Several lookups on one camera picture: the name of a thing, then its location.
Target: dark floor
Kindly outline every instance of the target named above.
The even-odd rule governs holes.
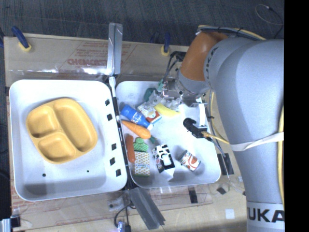
[[[23,32],[106,39],[108,24],[123,24],[124,41],[149,42],[160,32],[189,45],[198,25],[243,28],[284,38],[284,0],[0,0],[0,27]],[[9,160],[3,50],[0,50],[0,220],[10,216]]]

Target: soda can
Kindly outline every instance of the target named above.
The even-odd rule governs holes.
[[[195,171],[200,165],[201,161],[192,155],[189,151],[185,150],[178,158],[181,165],[186,166],[192,172]]]

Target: carrot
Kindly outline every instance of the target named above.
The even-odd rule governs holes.
[[[136,158],[135,158],[135,153],[134,153],[134,138],[131,135],[126,136],[126,150],[127,150],[127,159],[129,162],[134,163]]]
[[[149,139],[151,137],[150,131],[143,126],[126,120],[122,120],[122,123],[142,139]]]

